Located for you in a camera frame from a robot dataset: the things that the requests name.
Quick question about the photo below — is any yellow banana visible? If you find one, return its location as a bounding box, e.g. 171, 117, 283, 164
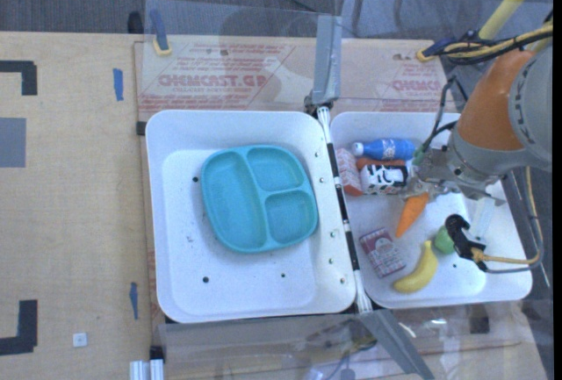
393, 240, 440, 294

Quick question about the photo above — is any green pear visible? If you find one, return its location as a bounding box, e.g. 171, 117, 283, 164
433, 225, 458, 256

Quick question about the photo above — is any orange and white carton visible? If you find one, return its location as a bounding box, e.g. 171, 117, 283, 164
335, 147, 365, 197

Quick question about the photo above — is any red and white packet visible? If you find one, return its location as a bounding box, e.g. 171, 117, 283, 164
358, 227, 407, 279

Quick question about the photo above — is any orange carrot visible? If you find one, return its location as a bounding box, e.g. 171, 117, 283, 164
394, 190, 430, 240

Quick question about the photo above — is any brown cardboard board red print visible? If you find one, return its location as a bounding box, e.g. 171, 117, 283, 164
133, 33, 458, 354

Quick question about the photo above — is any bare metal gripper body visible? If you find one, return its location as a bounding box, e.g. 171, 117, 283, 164
411, 147, 465, 191

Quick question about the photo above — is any black and white carton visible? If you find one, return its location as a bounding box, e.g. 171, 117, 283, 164
359, 162, 413, 197

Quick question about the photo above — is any blue divided plate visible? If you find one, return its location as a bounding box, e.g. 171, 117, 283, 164
200, 144, 320, 255

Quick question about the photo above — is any white plastic tray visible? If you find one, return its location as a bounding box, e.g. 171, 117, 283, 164
328, 111, 534, 311
144, 109, 357, 324

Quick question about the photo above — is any blue bottle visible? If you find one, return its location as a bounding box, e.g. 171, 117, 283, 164
350, 138, 417, 161

